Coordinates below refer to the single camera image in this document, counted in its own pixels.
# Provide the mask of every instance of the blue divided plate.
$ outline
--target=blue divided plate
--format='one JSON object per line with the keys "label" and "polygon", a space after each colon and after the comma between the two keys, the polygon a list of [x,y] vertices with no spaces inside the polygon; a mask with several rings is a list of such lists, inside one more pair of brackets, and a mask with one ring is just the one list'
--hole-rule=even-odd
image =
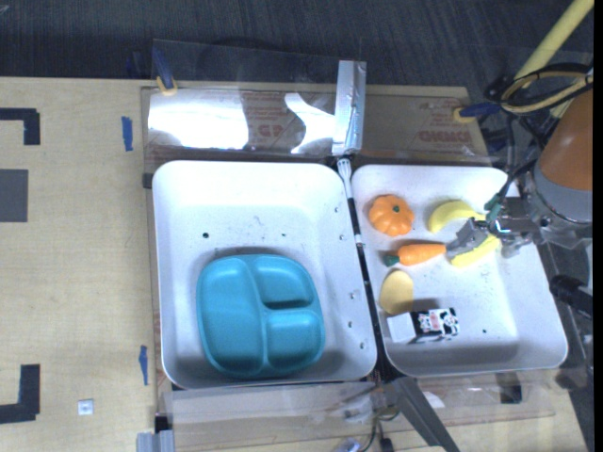
{"label": "blue divided plate", "polygon": [[197,281],[197,321],[208,361],[224,375],[266,379],[318,361],[324,321],[310,274],[273,254],[220,258]]}

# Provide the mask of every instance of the beige wooden surface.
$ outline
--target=beige wooden surface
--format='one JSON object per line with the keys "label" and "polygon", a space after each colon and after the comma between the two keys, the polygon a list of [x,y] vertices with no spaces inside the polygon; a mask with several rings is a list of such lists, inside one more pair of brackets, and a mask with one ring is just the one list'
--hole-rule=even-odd
{"label": "beige wooden surface", "polygon": [[[0,78],[0,106],[35,107],[41,146],[0,121],[0,169],[29,170],[27,223],[0,223],[0,404],[17,400],[19,366],[41,365],[35,422],[0,425],[0,450],[133,451],[156,404],[141,81]],[[122,142],[132,119],[134,151]],[[139,369],[148,348],[149,386]],[[92,398],[94,414],[77,401]],[[586,450],[566,393],[552,416],[449,428],[463,451]],[[424,448],[413,431],[398,450]],[[252,447],[332,450],[338,440]]]}

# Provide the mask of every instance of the orange carrot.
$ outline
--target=orange carrot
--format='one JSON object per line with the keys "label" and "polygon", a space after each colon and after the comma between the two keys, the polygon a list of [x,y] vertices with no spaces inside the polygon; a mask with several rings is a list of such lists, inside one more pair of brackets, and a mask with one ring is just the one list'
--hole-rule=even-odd
{"label": "orange carrot", "polygon": [[[417,265],[435,256],[444,254],[446,245],[442,243],[416,243],[412,245],[401,246],[398,250],[398,261],[406,266]],[[394,264],[393,256],[385,258],[385,263],[388,265]]]}

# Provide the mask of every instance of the black square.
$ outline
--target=black square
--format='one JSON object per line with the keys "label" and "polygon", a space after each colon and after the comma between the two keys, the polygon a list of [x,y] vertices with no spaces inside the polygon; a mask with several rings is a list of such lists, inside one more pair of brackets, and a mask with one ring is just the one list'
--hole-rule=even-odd
{"label": "black square", "polygon": [[0,222],[27,222],[27,169],[0,169]]}

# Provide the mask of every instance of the orange pumpkin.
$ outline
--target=orange pumpkin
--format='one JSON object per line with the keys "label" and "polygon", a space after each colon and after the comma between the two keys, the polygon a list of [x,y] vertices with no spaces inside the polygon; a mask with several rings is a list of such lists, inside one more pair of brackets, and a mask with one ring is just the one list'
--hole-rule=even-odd
{"label": "orange pumpkin", "polygon": [[415,213],[403,198],[388,194],[370,206],[368,220],[377,231],[389,236],[407,234],[413,229]]}

